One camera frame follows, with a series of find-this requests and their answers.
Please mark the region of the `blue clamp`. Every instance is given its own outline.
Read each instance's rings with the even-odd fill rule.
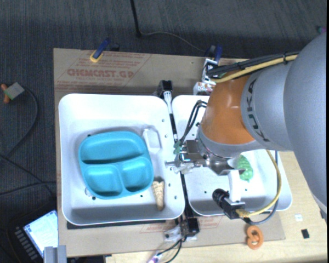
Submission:
[[[100,46],[93,51],[93,53],[90,55],[90,60],[92,62],[98,62],[101,57],[103,56],[103,51],[106,49],[106,47],[111,43],[111,40],[109,38],[106,38]]]
[[[217,64],[219,63],[219,60],[222,57],[222,53],[223,53],[223,47],[220,44],[217,44],[215,48],[215,56],[214,56],[214,60],[217,62]]]

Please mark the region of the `beige food item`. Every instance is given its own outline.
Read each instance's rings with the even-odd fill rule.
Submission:
[[[152,183],[152,191],[154,193],[155,196],[155,200],[156,200],[156,205],[157,205],[157,209],[159,211],[161,211],[164,207],[164,203],[163,203],[163,193],[164,193],[164,189],[165,189],[165,182],[161,181],[154,181]]]

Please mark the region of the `yellow cable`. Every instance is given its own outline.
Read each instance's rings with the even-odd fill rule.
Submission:
[[[239,72],[230,74],[229,76],[223,77],[221,79],[211,79],[211,80],[214,81],[214,82],[216,82],[216,83],[223,83],[223,82],[232,80],[234,78],[243,76],[245,74],[249,74],[249,73],[251,73],[253,71],[256,71],[256,70],[259,70],[259,69],[262,69],[262,68],[265,68],[265,67],[268,67],[268,66],[280,64],[280,63],[282,63],[284,61],[294,60],[296,57],[297,57],[297,55],[290,55],[290,56],[287,56],[286,58],[278,58],[278,59],[270,60],[270,61],[267,61],[267,62],[264,62],[264,63],[261,63],[261,64],[257,64],[257,65],[248,67],[248,68],[246,68],[244,70],[241,70]]]
[[[239,217],[241,218],[247,218],[247,217],[250,217],[252,215],[258,215],[258,214],[261,214],[265,211],[267,211],[272,205],[274,205],[276,203],[276,201],[279,199],[279,196],[280,196],[280,193],[281,193],[281,174],[280,174],[280,171],[279,171],[279,167],[278,165],[276,164],[276,161],[274,160],[274,157],[272,156],[272,154],[270,153],[269,150],[266,150],[271,161],[273,162],[273,165],[275,167],[275,170],[276,170],[276,174],[277,174],[277,178],[278,178],[278,188],[277,188],[277,193],[274,197],[274,199],[268,204],[266,205],[264,208],[262,209],[259,209],[259,210],[256,210],[256,211],[253,211],[253,212],[250,212],[250,211],[246,211],[244,209],[237,209],[236,210],[236,213],[238,213]]]

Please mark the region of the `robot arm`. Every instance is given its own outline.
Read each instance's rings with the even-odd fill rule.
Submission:
[[[194,157],[194,164],[220,175],[233,169],[231,161],[244,151],[294,151],[326,219],[326,33],[293,59],[217,83],[196,145],[186,141],[186,156],[177,162]]]

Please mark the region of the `gray carpet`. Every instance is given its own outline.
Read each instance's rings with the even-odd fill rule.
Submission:
[[[221,44],[223,55],[253,58],[301,50],[327,24],[327,0],[134,0],[142,33],[138,38],[130,0],[0,0],[0,84],[19,82],[34,93],[38,117],[8,158],[0,158],[0,193],[37,178],[55,181],[53,48],[94,49],[106,37],[123,52],[203,56]],[[0,153],[29,128],[34,102],[25,94],[10,105],[0,91]],[[54,192],[55,186],[48,185]],[[50,198],[43,187],[0,196],[0,228]],[[15,262],[0,235],[0,262]]]

